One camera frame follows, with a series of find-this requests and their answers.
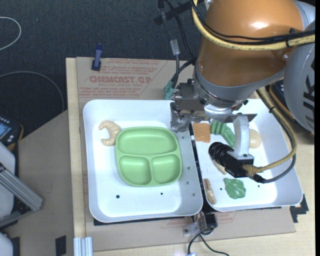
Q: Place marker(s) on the black cylinder on white bracket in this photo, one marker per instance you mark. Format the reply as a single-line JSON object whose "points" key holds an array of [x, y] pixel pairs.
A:
{"points": [[236, 162]]}

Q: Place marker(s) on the pale yellow banana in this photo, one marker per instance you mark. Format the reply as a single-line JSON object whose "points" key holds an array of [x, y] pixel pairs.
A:
{"points": [[220, 168]]}

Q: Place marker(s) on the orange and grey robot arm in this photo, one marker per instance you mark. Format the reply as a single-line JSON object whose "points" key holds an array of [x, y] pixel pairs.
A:
{"points": [[240, 57]]}

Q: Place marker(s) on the brown cardboard board red print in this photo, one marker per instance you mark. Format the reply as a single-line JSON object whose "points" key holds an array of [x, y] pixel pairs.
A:
{"points": [[120, 82]]}

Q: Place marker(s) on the beige croissant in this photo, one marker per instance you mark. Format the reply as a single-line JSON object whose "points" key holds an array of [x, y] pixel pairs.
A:
{"points": [[113, 130]]}

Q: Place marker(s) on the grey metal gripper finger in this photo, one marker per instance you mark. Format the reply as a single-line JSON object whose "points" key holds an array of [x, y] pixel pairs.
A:
{"points": [[175, 123], [185, 124]]}

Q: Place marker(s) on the beige and brown bread stick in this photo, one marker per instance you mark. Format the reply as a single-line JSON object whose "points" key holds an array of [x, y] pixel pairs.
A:
{"points": [[210, 193]]}

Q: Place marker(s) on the green divided plate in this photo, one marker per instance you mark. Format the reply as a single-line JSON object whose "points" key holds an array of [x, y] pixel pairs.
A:
{"points": [[147, 142]]}

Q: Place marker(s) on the pale yellow round biscuit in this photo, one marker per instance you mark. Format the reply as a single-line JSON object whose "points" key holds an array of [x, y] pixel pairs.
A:
{"points": [[255, 140]]}

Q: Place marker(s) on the orange bread slice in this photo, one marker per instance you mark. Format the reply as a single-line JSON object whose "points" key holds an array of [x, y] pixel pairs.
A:
{"points": [[202, 132]]}

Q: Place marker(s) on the green ribbed vegetable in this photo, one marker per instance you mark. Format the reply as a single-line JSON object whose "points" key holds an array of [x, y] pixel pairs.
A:
{"points": [[226, 133]]}

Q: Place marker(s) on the green lettuce leaf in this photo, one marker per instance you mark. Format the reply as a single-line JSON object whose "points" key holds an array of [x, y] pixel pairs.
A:
{"points": [[235, 188]]}

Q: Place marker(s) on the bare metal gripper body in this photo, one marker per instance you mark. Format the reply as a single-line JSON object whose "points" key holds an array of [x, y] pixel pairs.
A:
{"points": [[190, 98]]}

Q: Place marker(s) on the white plastic tray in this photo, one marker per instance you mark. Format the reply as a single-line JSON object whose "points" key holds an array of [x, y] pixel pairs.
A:
{"points": [[270, 190], [105, 180]]}

